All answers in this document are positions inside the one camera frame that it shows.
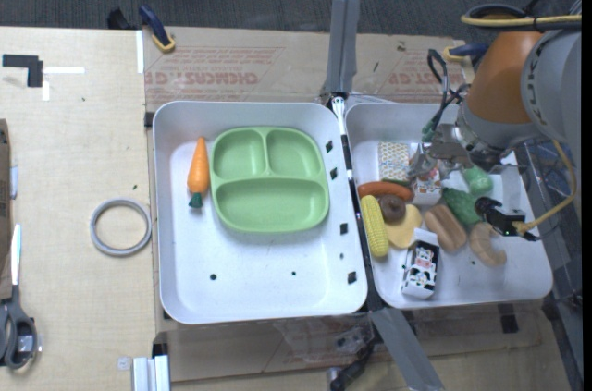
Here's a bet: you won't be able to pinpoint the dark green broccoli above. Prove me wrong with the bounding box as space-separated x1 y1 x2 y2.
442 187 485 227

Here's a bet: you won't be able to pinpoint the yellow corn cob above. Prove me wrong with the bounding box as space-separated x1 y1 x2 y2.
360 194 391 260

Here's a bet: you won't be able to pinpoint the white patterned packet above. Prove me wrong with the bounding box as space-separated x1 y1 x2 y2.
376 141 413 183

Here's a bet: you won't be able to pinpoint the tan croissant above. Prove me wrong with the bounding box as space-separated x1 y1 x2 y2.
469 221 509 268

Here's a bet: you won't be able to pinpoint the grey scissors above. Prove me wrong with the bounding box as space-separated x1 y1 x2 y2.
0 222 40 371

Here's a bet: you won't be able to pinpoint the tan hot dog bun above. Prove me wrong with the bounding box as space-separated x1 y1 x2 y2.
424 202 469 253

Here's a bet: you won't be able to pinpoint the green divided plate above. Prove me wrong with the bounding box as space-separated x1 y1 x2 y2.
209 126 331 235

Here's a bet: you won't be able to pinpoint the yellow round slice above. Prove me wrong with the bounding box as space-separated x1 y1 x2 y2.
384 203 424 250

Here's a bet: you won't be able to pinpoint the brown cardboard board red print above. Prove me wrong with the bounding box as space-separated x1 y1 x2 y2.
142 26 543 384

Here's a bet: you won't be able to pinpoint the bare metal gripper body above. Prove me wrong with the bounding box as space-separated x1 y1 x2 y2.
426 123 505 172

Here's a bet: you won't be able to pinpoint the light green vegetable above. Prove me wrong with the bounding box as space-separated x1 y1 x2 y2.
462 165 495 197

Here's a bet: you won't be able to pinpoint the white cow print carton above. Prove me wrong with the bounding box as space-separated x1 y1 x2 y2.
400 227 441 301

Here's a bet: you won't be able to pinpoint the brown doughnut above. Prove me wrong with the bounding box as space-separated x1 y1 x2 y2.
378 193 408 225

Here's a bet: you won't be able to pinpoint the grey tape roll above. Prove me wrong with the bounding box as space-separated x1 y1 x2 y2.
89 197 153 258

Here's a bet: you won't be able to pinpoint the orange carrot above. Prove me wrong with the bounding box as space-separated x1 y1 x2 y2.
186 136 212 210

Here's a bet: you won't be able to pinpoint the red sausage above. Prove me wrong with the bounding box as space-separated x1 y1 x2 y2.
356 180 414 202

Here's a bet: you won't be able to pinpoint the white plastic tray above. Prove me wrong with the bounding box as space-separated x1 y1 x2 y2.
344 102 555 312
151 100 370 326

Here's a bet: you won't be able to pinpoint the small white and orange carton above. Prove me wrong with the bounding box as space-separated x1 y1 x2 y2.
411 169 443 207

